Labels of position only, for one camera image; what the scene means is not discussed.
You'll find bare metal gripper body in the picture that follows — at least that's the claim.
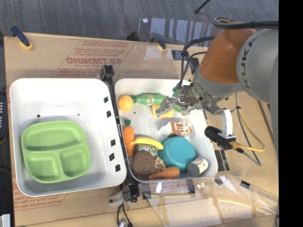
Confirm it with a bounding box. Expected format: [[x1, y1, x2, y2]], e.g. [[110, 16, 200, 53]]
[[176, 83, 206, 116]]

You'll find green plastic bottle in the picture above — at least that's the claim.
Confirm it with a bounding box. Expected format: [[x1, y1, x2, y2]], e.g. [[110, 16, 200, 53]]
[[131, 93, 167, 106]]

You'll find white plastic tray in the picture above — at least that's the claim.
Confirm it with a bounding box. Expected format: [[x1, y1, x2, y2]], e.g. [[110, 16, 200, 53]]
[[114, 78, 219, 183], [9, 78, 127, 197]]

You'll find orange and white carton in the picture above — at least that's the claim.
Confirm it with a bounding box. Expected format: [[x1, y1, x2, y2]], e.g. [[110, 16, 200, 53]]
[[158, 121, 194, 138]]

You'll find yellow banana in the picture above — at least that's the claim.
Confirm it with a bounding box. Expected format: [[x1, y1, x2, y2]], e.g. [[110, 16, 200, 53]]
[[129, 136, 164, 150]]

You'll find orange toy fruit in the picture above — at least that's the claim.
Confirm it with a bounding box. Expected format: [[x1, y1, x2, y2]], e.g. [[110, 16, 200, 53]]
[[117, 95, 134, 111]]

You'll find teal bowl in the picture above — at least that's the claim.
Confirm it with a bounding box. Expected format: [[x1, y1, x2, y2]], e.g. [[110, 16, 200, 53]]
[[158, 136, 196, 172]]

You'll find green small can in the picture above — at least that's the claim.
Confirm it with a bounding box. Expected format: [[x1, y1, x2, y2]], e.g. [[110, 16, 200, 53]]
[[135, 144, 158, 158]]

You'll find orange carrot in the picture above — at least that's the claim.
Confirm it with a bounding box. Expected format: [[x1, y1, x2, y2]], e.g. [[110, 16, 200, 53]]
[[123, 119, 136, 158]]

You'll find thin black rod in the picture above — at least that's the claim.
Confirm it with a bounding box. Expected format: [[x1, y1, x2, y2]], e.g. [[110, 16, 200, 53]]
[[107, 76, 134, 186]]

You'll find beige toy food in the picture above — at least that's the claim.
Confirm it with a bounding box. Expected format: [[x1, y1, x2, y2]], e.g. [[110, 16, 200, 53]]
[[153, 157, 167, 174]]

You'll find brown round biscuit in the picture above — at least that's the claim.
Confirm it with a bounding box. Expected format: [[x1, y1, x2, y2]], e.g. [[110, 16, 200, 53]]
[[131, 150, 156, 177]]

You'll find white small can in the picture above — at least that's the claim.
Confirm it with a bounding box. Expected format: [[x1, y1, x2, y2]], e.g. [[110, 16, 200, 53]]
[[187, 157, 209, 177]]

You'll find brown cardboard board red print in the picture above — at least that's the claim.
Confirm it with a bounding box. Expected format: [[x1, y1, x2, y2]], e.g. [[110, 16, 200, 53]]
[[3, 32, 279, 227]]

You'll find green divided plate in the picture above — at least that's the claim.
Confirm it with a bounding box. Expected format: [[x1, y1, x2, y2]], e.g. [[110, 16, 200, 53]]
[[20, 120, 92, 184]]

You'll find black cylinder on white bracket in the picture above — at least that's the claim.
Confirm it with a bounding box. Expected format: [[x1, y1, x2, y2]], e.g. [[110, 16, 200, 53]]
[[204, 108, 237, 150]]

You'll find black block with wires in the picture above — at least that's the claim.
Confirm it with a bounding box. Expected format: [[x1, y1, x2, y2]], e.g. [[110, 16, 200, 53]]
[[121, 183, 141, 202], [99, 64, 116, 81]]

